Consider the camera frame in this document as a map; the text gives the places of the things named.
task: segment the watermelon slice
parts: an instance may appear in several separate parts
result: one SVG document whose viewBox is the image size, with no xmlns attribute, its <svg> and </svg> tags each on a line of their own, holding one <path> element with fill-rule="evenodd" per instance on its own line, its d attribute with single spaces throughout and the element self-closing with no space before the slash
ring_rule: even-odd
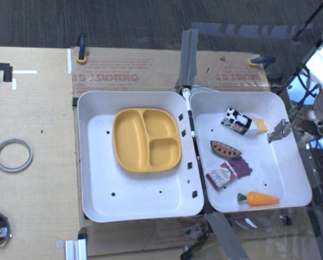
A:
<svg viewBox="0 0 323 260">
<path fill-rule="evenodd" d="M 239 150 L 219 141 L 211 141 L 211 147 L 217 155 L 224 159 L 235 159 L 242 154 Z"/>
</svg>

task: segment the gray carpet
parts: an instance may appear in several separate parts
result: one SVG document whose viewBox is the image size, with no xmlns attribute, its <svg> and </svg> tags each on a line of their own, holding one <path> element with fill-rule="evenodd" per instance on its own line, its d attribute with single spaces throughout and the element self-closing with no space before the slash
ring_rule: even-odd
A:
<svg viewBox="0 0 323 260">
<path fill-rule="evenodd" d="M 92 47 L 180 49 L 200 30 L 198 50 L 276 57 L 267 73 L 291 76 L 323 34 L 323 0 L 0 0 L 0 46 L 69 48 L 80 32 Z"/>
</svg>

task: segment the beige tabletop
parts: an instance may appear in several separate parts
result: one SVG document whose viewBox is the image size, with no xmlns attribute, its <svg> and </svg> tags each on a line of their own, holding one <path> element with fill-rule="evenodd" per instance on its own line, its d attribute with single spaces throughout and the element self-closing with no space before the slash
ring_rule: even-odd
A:
<svg viewBox="0 0 323 260">
<path fill-rule="evenodd" d="M 0 63 L 13 66 L 16 80 L 15 86 L 3 82 L 0 71 L 0 142 L 22 138 L 34 153 L 24 171 L 0 170 L 0 211 L 12 229 L 12 238 L 0 247 L 0 260 L 64 259 L 64 242 L 77 240 L 80 230 L 68 49 L 0 47 Z M 11 145 L 2 150 L 0 160 L 6 166 L 18 166 L 27 157 L 24 147 Z M 278 238 L 284 242 L 286 236 Z M 316 245 L 313 239 L 307 243 Z M 250 250 L 249 242 L 243 246 Z M 90 258 L 179 259 L 182 251 L 173 248 Z M 295 254 L 290 246 L 286 252 Z M 265 252 L 256 251 L 255 255 Z"/>
</svg>

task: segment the orange carrot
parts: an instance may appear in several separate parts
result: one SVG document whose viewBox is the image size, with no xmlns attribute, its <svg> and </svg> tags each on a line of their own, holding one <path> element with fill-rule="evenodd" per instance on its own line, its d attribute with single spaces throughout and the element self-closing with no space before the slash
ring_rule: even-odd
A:
<svg viewBox="0 0 323 260">
<path fill-rule="evenodd" d="M 246 200 L 249 205 L 252 206 L 259 206 L 259 205 L 268 205 L 278 203 L 280 201 L 279 198 L 269 196 L 268 194 L 264 193 L 257 193 L 257 192 L 249 192 L 246 196 L 241 193 L 238 193 L 237 200 L 243 201 Z"/>
</svg>

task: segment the metal ring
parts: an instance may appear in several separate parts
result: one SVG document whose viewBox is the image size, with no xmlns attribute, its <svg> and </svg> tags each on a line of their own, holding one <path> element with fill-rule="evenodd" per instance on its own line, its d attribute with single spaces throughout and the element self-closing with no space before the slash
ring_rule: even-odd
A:
<svg viewBox="0 0 323 260">
<path fill-rule="evenodd" d="M 29 166 L 29 164 L 31 163 L 31 160 L 33 159 L 33 150 L 31 149 L 31 145 L 28 144 L 25 140 L 19 139 L 19 138 L 6 139 L 6 140 L 2 141 L 0 143 L 0 151 L 6 145 L 15 144 L 15 143 L 24 145 L 28 149 L 28 151 L 29 151 L 29 158 L 28 158 L 28 160 L 22 166 L 17 167 L 17 168 L 5 167 L 5 166 L 3 166 L 0 163 L 0 169 L 2 171 L 4 171 L 4 172 L 10 172 L 10 173 L 20 172 L 20 171 L 24 170 L 25 168 L 27 168 Z"/>
</svg>

